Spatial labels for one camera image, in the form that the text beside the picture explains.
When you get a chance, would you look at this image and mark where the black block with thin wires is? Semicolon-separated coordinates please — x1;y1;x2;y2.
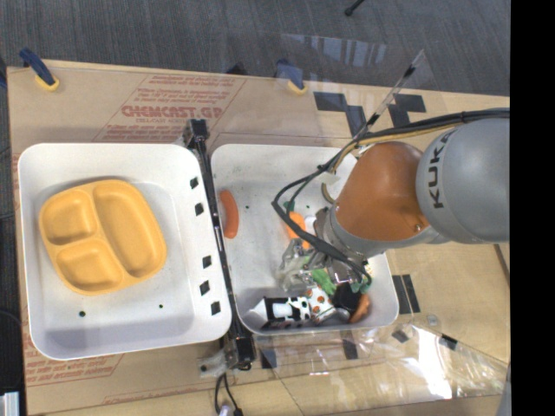
223;334;258;370
183;118;211;146

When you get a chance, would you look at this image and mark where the black and white cow-print carton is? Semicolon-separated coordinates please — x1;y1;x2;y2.
258;296;312;332

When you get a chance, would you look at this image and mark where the orange sausage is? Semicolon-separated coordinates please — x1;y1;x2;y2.
219;189;240;240

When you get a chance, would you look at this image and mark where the thin black and white rod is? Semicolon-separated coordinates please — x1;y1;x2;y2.
194;139;244;342

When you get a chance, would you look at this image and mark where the white plastic tray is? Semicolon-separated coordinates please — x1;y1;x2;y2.
16;142;233;361
210;143;400;336

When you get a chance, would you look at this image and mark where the orange carrot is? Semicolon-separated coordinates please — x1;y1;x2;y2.
284;200;311;250

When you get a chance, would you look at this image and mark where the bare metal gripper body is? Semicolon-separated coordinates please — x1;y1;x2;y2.
278;237;369;293

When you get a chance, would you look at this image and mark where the white can with orange dots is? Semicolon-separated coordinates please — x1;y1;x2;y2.
305;286;338;323

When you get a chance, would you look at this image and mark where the brown bread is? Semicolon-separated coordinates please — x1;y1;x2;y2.
349;293;372;324

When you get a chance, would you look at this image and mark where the brown cardboard board red print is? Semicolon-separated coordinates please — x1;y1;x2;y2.
6;58;511;416

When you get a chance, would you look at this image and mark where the green broccoli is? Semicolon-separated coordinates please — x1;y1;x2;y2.
310;267;337;296

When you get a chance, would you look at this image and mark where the orange divided plate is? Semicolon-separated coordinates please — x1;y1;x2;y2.
37;179;168;296

